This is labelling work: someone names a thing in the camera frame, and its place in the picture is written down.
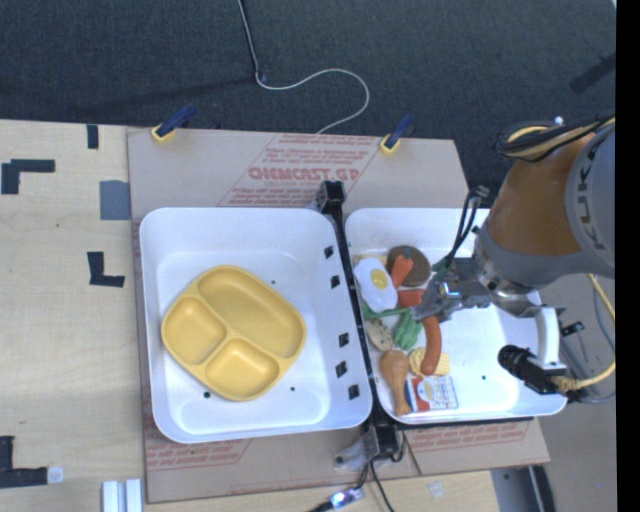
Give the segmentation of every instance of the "light wood surface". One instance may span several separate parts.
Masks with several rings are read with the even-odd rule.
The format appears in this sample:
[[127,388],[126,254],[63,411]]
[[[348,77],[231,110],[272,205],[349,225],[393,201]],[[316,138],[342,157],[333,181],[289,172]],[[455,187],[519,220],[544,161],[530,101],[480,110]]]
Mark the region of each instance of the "light wood surface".
[[[0,161],[54,159],[53,174],[22,173],[0,195],[0,435],[15,436],[14,467],[60,466],[64,481],[0,489],[2,511],[99,510],[101,483],[144,482],[131,223],[100,220],[99,184],[128,181],[126,128],[0,121]],[[89,285],[87,252],[123,288]],[[498,510],[489,472],[389,480],[395,510]],[[145,510],[311,509],[338,488],[313,488]],[[373,484],[349,510],[385,510]]]

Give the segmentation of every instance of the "white tray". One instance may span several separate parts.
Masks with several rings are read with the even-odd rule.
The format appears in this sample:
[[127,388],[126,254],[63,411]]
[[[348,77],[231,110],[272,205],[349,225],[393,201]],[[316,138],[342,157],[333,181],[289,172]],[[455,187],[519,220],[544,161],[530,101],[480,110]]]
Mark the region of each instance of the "white tray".
[[[369,416],[371,389],[327,218],[297,208],[163,208],[143,219],[140,247],[153,417],[168,438],[196,443],[340,429]],[[201,272],[224,264],[273,286],[307,328],[293,366],[249,402],[208,392],[160,337],[162,318],[180,292]]]
[[[480,226],[488,210],[479,210]],[[360,254],[386,255],[398,245],[420,249],[436,263],[451,249],[460,220],[460,209],[373,208],[353,212],[346,222],[346,237],[352,258]],[[474,235],[470,234],[457,256],[471,256]],[[538,300],[537,294],[530,297]],[[396,318],[385,322],[393,324]],[[537,350],[537,329],[533,319],[516,319],[495,306],[454,312],[440,324],[442,351],[450,359],[449,379],[440,379],[453,393],[450,408],[395,416],[393,396],[380,375],[381,352],[370,350],[380,404],[397,421],[410,425],[516,419],[551,415],[566,404],[560,395],[539,395],[511,376],[497,361],[500,348],[512,344]],[[425,346],[424,330],[416,346]]]

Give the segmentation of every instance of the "toy fried egg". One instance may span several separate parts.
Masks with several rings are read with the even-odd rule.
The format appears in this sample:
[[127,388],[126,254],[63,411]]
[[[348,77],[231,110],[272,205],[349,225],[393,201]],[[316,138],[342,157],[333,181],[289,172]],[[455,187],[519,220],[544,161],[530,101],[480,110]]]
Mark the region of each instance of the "toy fried egg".
[[377,258],[363,258],[353,269],[360,285],[360,295],[375,313],[393,309],[398,303],[398,292],[391,276]]

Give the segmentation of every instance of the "cardboard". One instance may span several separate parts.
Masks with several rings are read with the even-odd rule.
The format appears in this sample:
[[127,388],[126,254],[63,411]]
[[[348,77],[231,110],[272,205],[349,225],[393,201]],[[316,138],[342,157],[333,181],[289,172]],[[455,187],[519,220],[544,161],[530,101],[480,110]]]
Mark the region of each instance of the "cardboard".
[[[402,140],[392,155],[379,138],[179,130],[158,144],[148,129],[128,134],[136,301],[150,503],[349,484],[334,454],[360,429],[181,445],[164,438],[150,409],[138,228],[167,206],[309,206],[323,180],[345,185],[345,215],[364,207],[461,207],[467,187],[455,145]],[[411,456],[382,479],[520,466],[548,460],[537,420],[408,431]]]

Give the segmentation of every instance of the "dark backdrop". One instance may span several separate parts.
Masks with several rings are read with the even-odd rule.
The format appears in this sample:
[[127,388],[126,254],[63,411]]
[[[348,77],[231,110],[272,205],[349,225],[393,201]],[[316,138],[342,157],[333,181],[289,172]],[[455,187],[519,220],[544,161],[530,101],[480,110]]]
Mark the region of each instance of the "dark backdrop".
[[[497,191],[507,126],[615,107],[611,0],[244,1],[270,85],[357,73],[371,103],[329,133],[410,113],[413,137],[455,140],[470,186]],[[261,89],[236,0],[0,0],[0,50],[3,119],[154,126],[192,103],[193,128],[314,133],[364,100],[345,75]]]

